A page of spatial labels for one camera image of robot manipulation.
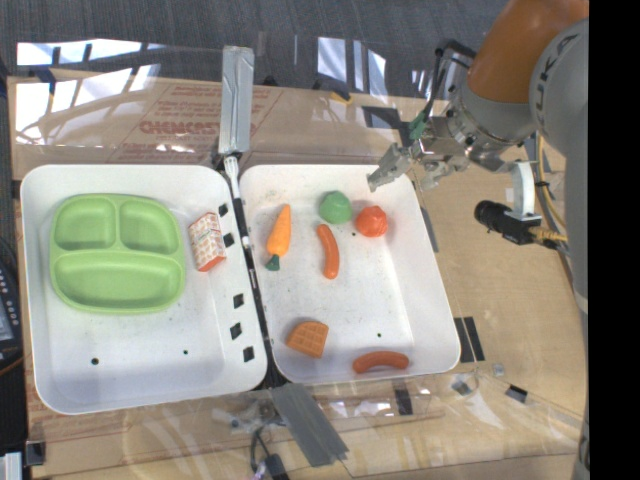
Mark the green divided plate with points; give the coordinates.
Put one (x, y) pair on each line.
(117, 253)

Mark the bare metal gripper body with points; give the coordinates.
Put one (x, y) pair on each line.
(452, 143)

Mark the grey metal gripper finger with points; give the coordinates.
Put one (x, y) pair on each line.
(387, 168)
(431, 173)

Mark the brown cardboard board red print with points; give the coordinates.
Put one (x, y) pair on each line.
(310, 268)

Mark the orange carrot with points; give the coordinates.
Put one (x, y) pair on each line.
(280, 235)

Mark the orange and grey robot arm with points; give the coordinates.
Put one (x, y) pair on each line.
(540, 68)

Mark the orange toy vegetable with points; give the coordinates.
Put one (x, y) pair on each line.
(372, 221)

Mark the orange and white carton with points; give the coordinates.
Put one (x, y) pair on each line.
(206, 242)

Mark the orange sausage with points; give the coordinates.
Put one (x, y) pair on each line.
(330, 253)
(380, 362)

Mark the white plastic tray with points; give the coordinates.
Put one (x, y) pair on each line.
(360, 308)
(135, 328)

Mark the green toy vegetable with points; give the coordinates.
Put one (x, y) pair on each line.
(336, 208)

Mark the black cylinder on white bracket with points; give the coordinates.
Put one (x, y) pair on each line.
(510, 213)

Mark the orange waffle piece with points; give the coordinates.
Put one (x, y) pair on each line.
(308, 339)

